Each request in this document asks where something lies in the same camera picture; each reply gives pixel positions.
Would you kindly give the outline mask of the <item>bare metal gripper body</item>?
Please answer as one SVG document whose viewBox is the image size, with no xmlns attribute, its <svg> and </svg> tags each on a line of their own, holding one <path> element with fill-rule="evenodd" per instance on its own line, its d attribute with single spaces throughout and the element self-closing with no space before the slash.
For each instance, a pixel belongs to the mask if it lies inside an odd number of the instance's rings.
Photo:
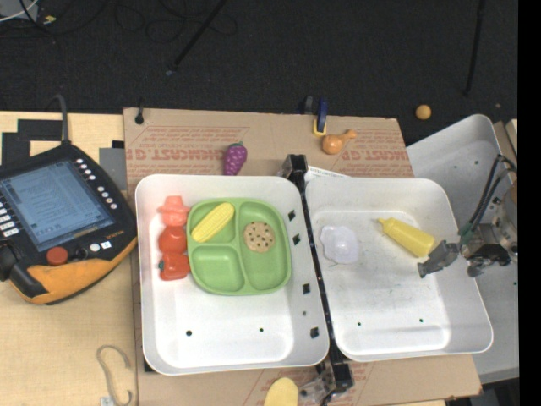
<svg viewBox="0 0 541 406">
<path fill-rule="evenodd" d="M 517 207 L 500 203 L 490 223 L 480 223 L 472 237 L 461 244 L 462 255 L 471 267 L 518 262 Z"/>
</svg>

